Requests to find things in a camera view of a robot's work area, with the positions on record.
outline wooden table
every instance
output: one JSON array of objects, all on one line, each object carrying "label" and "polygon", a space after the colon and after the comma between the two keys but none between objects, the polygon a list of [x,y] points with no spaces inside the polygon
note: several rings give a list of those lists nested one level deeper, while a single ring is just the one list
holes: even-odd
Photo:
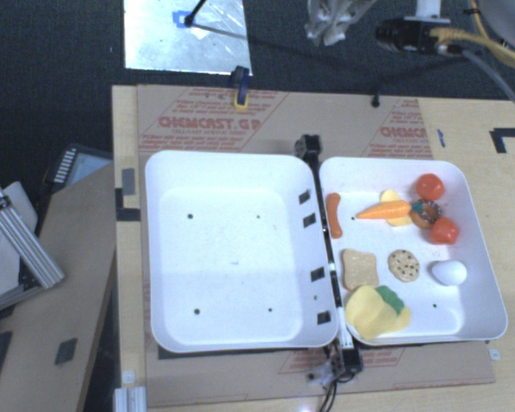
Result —
[{"label": "wooden table", "polygon": [[[433,158],[456,164],[468,180],[506,305],[507,332],[489,344],[500,355],[494,361],[496,382],[339,395],[334,410],[515,410],[515,138],[501,138],[505,153],[494,146],[505,133],[498,129],[515,129],[515,106],[489,100],[419,99],[419,103]],[[121,189],[123,170],[138,166],[136,88],[113,89],[113,123],[115,187]],[[127,209],[140,207],[137,170],[133,174],[135,189],[123,197]],[[127,388],[146,383],[140,229],[137,221],[117,224],[120,363]],[[301,411],[315,410],[321,401],[298,397],[151,410]]]}]

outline toy carrot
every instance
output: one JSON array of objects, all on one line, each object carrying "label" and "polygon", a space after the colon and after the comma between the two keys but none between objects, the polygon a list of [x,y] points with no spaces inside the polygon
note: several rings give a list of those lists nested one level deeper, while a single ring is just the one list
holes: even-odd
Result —
[{"label": "toy carrot", "polygon": [[393,202],[383,202],[372,206],[370,209],[363,210],[357,214],[357,218],[387,220],[388,218],[398,218],[408,215],[412,206],[404,200]]}]

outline cookie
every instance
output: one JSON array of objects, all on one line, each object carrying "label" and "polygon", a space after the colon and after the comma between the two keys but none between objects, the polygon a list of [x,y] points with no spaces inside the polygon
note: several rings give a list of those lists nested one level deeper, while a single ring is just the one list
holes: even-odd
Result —
[{"label": "cookie", "polygon": [[405,250],[394,251],[387,259],[389,270],[402,282],[412,282],[420,276],[420,263],[415,256]]},{"label": "cookie", "polygon": [[361,285],[378,286],[376,256],[373,253],[345,249],[342,253],[343,284],[354,291]]}]

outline dark floor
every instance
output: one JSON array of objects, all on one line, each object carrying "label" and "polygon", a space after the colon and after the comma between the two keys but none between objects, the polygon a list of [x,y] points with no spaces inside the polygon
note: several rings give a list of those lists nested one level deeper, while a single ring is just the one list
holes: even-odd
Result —
[{"label": "dark floor", "polygon": [[[396,55],[373,38],[383,20],[411,15],[415,0],[379,0],[348,39],[315,47],[306,39],[306,0],[244,0],[252,88],[504,99],[481,71],[457,58]],[[444,0],[443,16],[470,27],[465,0]],[[111,86],[226,86],[226,76],[124,68],[123,0],[0,0],[0,184],[20,180],[35,200],[46,169],[77,142],[112,151]],[[515,91],[515,70],[499,69]],[[106,325],[98,368],[110,374],[114,323]],[[96,376],[90,396],[111,385]]]}]

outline black pole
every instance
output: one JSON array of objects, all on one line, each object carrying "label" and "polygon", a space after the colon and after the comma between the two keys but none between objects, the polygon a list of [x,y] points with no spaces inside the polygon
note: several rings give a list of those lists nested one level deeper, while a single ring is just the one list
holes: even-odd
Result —
[{"label": "black pole", "polygon": [[185,17],[184,24],[187,27],[192,26],[192,23],[195,21],[195,17],[197,16],[198,11],[200,10],[200,8],[202,8],[202,6],[205,3],[206,3],[206,0],[200,0],[200,2],[197,3],[197,6],[195,6],[195,8],[192,10],[192,12],[190,14],[188,14],[188,16]]}]

